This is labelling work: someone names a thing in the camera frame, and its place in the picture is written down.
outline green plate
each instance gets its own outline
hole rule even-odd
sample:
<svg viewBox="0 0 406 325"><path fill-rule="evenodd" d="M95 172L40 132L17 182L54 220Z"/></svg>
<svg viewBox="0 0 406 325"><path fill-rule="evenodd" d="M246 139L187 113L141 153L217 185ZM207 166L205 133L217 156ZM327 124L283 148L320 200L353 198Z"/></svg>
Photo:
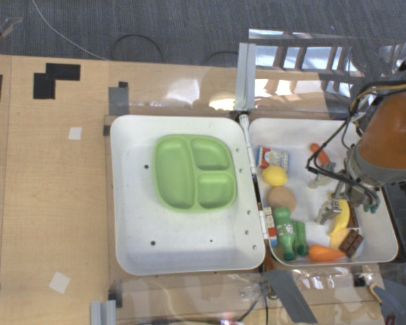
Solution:
<svg viewBox="0 0 406 325"><path fill-rule="evenodd" d="M155 189L177 211L228 207L236 199L236 176L229 148L204 135L168 135L154 150Z"/></svg>

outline orange carrot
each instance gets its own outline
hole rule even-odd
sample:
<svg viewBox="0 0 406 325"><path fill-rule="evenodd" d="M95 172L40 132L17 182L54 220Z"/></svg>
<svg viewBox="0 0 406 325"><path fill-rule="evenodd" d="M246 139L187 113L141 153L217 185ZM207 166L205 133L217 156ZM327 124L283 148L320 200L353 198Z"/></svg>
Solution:
<svg viewBox="0 0 406 325"><path fill-rule="evenodd" d="M313 245L309 247L309 258L313 261L325 262L346 256L343 252L326 246Z"/></svg>

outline wooden tabletop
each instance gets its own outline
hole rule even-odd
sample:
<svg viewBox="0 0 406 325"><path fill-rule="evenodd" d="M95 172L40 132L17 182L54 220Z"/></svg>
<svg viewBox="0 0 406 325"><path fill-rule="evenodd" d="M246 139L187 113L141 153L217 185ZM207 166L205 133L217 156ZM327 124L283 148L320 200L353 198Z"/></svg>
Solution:
<svg viewBox="0 0 406 325"><path fill-rule="evenodd" d="M35 100L34 73L45 73L46 63L79 64L81 77L57 80L54 100ZM110 287L108 88L127 82L135 114L169 106L163 113L223 116L208 105L233 97L235 69L0 56L0 75L0 325L88 324L90 303L105 301ZM324 104L316 94L313 105ZM63 292L50 287L56 273L69 278L59 281ZM379 305L365 292L354 295L341 321L380 324ZM280 307L271 317L289 324ZM337 307L312 309L329 324L340 318ZM264 324L262 317L259 310L247 319Z"/></svg>

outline brown toy chocolate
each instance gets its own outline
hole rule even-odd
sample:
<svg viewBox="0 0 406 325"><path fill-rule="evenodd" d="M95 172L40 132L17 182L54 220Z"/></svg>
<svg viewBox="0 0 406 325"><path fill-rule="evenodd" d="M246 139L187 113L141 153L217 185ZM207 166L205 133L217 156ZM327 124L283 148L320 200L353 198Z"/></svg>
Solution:
<svg viewBox="0 0 406 325"><path fill-rule="evenodd" d="M349 222L347 223L347 228L358 229L358 217L357 212L355 211L355 207L349 203Z"/></svg>
<svg viewBox="0 0 406 325"><path fill-rule="evenodd" d="M357 230L351 230L338 249L346 254L348 258L351 258L363 240L364 237L362 237Z"/></svg>

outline toy lemon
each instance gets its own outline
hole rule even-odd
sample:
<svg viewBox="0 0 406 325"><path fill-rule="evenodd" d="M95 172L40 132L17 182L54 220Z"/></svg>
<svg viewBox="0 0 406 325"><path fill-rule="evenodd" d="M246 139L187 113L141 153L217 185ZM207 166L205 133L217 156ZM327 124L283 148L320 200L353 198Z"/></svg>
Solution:
<svg viewBox="0 0 406 325"><path fill-rule="evenodd" d="M271 165L263 170L263 180L270 186L279 187L287 182L287 175L283 168Z"/></svg>

